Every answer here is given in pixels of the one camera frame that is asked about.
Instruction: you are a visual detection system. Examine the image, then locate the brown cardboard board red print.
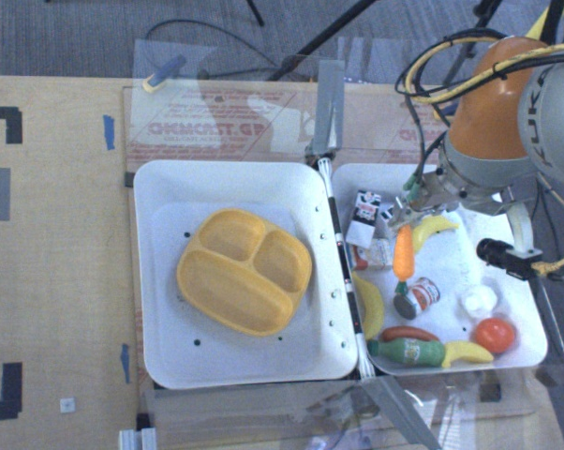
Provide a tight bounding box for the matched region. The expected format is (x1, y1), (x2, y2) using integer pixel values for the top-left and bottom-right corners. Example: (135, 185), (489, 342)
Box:
(122, 78), (541, 433)

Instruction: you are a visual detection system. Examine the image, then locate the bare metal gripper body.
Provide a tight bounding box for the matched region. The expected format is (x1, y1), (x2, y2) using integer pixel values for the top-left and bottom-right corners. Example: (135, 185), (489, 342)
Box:
(407, 168), (509, 217)

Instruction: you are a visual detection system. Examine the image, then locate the black cylinder on white bracket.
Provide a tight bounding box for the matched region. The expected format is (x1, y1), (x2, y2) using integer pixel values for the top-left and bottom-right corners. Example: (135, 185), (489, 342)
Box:
(476, 202), (544, 281)

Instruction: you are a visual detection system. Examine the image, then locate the yellow divided plate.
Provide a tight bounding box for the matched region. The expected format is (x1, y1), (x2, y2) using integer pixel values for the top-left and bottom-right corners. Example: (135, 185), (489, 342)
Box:
(175, 207), (314, 338)

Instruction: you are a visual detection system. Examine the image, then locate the white plastic tray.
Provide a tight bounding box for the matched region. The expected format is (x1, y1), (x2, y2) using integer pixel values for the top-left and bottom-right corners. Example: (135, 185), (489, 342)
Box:
(331, 162), (549, 377)
(132, 159), (360, 390)

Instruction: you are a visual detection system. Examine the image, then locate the white and red packet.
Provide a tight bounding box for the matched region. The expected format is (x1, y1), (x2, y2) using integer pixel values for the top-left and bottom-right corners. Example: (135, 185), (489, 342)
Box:
(350, 237), (394, 272)

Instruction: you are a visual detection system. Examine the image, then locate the green bottle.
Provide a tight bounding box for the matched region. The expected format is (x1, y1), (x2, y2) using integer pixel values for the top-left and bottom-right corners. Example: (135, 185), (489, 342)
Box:
(366, 337), (448, 369)

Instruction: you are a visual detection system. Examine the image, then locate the black and white milk carton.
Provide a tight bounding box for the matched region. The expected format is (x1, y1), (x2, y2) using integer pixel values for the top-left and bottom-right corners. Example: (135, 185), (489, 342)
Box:
(345, 189), (383, 250)

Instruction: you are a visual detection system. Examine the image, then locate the orange carrot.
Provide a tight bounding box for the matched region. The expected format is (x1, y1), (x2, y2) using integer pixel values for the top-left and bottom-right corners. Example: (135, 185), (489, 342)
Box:
(392, 224), (416, 295)

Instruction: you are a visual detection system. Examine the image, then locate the red sausage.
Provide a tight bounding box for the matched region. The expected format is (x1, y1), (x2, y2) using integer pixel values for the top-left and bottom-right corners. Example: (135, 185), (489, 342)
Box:
(379, 325), (440, 344)

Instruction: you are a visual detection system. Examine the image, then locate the red orange round fruit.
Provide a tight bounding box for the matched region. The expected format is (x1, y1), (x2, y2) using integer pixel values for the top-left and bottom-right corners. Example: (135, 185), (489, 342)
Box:
(473, 317), (517, 355)

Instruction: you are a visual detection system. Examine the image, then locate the white lumpy object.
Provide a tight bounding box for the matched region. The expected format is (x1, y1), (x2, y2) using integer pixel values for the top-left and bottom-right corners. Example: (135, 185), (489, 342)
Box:
(459, 284), (499, 319)

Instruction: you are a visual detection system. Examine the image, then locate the yellow banana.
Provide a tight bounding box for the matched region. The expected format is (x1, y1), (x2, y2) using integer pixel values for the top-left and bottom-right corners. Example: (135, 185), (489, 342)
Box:
(411, 214), (461, 254)
(351, 271), (386, 341)
(440, 339), (496, 370)

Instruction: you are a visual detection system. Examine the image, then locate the red and white can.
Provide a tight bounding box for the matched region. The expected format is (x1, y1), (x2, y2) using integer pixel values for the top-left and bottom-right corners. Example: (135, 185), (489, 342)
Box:
(393, 277), (442, 322)

